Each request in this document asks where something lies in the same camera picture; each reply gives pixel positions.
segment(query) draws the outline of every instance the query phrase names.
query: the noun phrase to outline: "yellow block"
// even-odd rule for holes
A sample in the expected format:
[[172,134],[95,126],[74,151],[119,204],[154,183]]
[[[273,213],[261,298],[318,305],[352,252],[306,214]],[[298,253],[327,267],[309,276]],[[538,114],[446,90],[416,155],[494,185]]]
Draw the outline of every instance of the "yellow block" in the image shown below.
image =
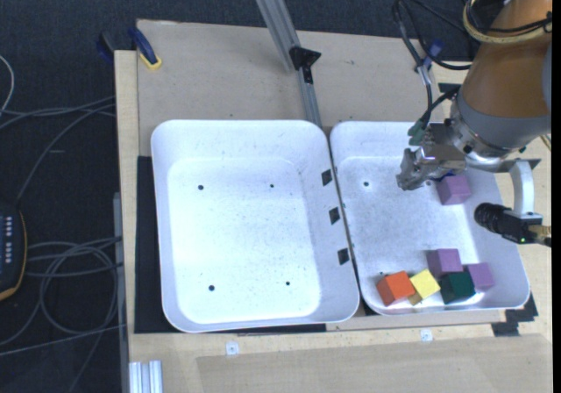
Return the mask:
[[426,268],[410,278],[416,293],[409,297],[409,302],[413,305],[420,303],[424,298],[434,295],[440,290],[437,280]]

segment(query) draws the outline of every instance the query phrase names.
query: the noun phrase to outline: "dark green block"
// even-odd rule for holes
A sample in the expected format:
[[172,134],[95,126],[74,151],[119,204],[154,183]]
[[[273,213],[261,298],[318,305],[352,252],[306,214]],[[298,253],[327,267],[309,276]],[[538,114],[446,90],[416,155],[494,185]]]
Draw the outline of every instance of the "dark green block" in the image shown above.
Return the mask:
[[469,273],[449,273],[440,280],[440,293],[444,304],[461,301],[475,295],[472,277]]

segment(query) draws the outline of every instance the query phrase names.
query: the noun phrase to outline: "purple block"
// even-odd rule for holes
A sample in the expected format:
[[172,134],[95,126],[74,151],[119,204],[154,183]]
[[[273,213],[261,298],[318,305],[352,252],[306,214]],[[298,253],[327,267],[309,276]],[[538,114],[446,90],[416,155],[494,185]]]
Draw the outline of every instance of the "purple block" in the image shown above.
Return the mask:
[[448,273],[461,273],[464,271],[459,251],[456,248],[439,248],[427,253],[429,271],[435,277]]
[[465,266],[467,271],[472,277],[473,286],[477,291],[486,291],[494,286],[493,273],[486,262],[470,263]]
[[465,175],[446,176],[437,182],[437,192],[444,205],[461,204],[472,194]]

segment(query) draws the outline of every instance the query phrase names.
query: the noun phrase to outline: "orange block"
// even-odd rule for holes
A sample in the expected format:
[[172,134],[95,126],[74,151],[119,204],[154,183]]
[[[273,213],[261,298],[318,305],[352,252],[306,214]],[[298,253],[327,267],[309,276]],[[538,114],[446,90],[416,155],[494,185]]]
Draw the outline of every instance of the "orange block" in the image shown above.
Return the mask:
[[415,287],[405,271],[384,276],[376,288],[385,305],[396,303],[415,294]]

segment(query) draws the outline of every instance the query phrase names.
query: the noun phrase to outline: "black floor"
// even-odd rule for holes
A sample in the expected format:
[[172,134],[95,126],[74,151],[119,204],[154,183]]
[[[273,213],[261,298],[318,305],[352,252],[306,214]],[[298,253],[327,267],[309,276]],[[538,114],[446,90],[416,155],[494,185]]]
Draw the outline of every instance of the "black floor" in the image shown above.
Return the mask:
[[[300,30],[400,37],[391,12],[395,0],[286,1]],[[477,46],[458,25],[464,0],[406,1],[427,42],[443,41],[443,59],[473,57]],[[0,0],[0,55],[15,73],[8,109],[71,107],[113,96],[113,68],[97,52],[96,40],[100,32],[107,32],[116,48],[131,48],[126,31],[137,18],[264,24],[254,0]],[[411,37],[417,37],[409,21],[407,27]],[[9,72],[0,62],[0,107],[9,89]],[[113,197],[119,189],[115,119],[110,114],[84,114],[28,117],[11,124],[16,116],[5,112],[0,117],[0,197],[22,211],[30,246],[114,235]],[[80,117],[82,122],[50,146]],[[30,253],[51,254],[62,248],[37,247]],[[112,258],[113,247],[102,251]],[[96,254],[66,261],[60,271],[100,268],[103,262]],[[33,261],[29,266],[44,272],[48,264]],[[109,322],[111,330],[99,341],[98,334],[80,333],[105,325],[111,273],[54,279],[42,294],[41,278],[28,275],[18,293],[0,303],[0,391],[64,391],[76,378],[74,391],[120,391],[117,331],[112,327],[117,320]],[[25,325],[42,297],[47,313],[75,332],[53,325],[39,309],[21,335],[2,344]],[[60,343],[42,346],[52,341]],[[52,385],[39,381],[47,378]]]

